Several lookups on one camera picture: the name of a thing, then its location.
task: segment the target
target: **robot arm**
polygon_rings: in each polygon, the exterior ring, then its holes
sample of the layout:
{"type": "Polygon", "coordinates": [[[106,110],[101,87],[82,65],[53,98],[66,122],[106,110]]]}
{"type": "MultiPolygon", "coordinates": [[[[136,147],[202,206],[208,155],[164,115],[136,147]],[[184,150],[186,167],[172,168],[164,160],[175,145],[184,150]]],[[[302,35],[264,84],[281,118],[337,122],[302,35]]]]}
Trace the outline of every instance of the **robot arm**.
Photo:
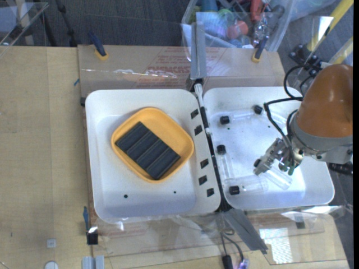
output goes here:
{"type": "Polygon", "coordinates": [[[352,154],[353,67],[336,64],[319,72],[290,120],[287,135],[256,160],[254,173],[267,171],[275,159],[290,175],[304,156],[345,164],[352,154]]]}

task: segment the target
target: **white tray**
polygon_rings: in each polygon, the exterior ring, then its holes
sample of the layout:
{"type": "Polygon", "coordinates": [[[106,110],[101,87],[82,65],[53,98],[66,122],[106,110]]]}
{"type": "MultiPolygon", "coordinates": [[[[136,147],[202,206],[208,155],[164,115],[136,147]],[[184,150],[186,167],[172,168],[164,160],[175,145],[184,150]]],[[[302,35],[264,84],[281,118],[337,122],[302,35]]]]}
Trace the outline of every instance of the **white tray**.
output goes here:
{"type": "MultiPolygon", "coordinates": [[[[238,177],[253,175],[255,160],[281,136],[269,122],[264,110],[262,115],[240,120],[227,127],[219,124],[219,117],[235,110],[250,110],[253,105],[263,106],[264,102],[287,97],[283,87],[217,88],[205,93],[204,103],[214,147],[220,144],[226,146],[238,177]]],[[[282,122],[284,131],[288,115],[298,109],[299,105],[298,101],[287,101],[270,106],[272,115],[282,122]]],[[[268,191],[262,195],[231,196],[225,191],[225,197],[232,207],[243,210],[324,205],[333,199],[334,186],[326,163],[305,157],[292,177],[292,185],[286,191],[269,182],[268,191]]]]}
{"type": "Polygon", "coordinates": [[[205,214],[218,208],[220,194],[205,132],[194,132],[203,123],[200,114],[191,118],[194,110],[199,111],[193,94],[185,90],[99,90],[87,97],[85,109],[94,207],[101,219],[117,222],[127,217],[205,214]],[[167,113],[195,143],[190,160],[158,184],[138,177],[111,148],[114,130],[149,106],[167,113]],[[201,168],[204,160],[208,165],[201,168]],[[200,184],[204,176],[206,182],[200,184]]]}

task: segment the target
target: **yellow tray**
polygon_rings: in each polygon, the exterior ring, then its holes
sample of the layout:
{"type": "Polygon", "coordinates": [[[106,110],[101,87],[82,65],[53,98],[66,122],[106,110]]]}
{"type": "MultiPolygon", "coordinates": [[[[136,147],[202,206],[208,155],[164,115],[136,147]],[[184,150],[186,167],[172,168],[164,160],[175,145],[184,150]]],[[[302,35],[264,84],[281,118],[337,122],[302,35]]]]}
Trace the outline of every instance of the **yellow tray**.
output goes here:
{"type": "Polygon", "coordinates": [[[140,178],[150,183],[160,183],[175,174],[192,156],[195,145],[190,135],[169,117],[157,108],[144,108],[123,122],[112,134],[111,146],[116,155],[140,178]],[[159,179],[153,179],[143,168],[135,163],[115,142],[125,135],[138,122],[141,122],[158,138],[175,151],[180,159],[176,161],[159,179]]]}

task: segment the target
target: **wooden surface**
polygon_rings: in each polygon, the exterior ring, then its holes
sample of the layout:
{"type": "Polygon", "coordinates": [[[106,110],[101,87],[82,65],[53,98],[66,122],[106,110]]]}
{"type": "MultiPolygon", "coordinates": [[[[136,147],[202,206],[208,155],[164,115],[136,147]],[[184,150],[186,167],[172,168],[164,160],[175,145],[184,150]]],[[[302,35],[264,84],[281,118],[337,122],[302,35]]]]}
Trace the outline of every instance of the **wooden surface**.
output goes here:
{"type": "MultiPolygon", "coordinates": [[[[280,65],[276,53],[271,63],[280,65]]],[[[81,268],[91,247],[82,216],[88,180],[77,49],[13,47],[0,65],[0,262],[9,269],[43,268],[50,260],[81,268]]],[[[270,266],[260,252],[245,257],[250,268],[349,268],[330,215],[323,229],[290,237],[297,263],[270,266]]],[[[187,249],[183,258],[193,260],[176,263],[171,251],[105,258],[105,267],[134,268],[139,260],[158,269],[223,268],[220,256],[201,252],[187,249]]]]}

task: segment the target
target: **white circular object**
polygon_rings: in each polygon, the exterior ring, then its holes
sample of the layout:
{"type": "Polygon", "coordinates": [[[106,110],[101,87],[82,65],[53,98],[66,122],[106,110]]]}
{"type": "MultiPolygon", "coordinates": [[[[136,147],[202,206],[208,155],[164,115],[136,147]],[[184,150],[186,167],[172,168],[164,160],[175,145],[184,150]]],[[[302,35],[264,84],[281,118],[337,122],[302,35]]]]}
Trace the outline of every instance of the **white circular object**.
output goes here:
{"type": "Polygon", "coordinates": [[[49,261],[45,264],[44,269],[58,269],[58,265],[55,261],[49,261]]]}

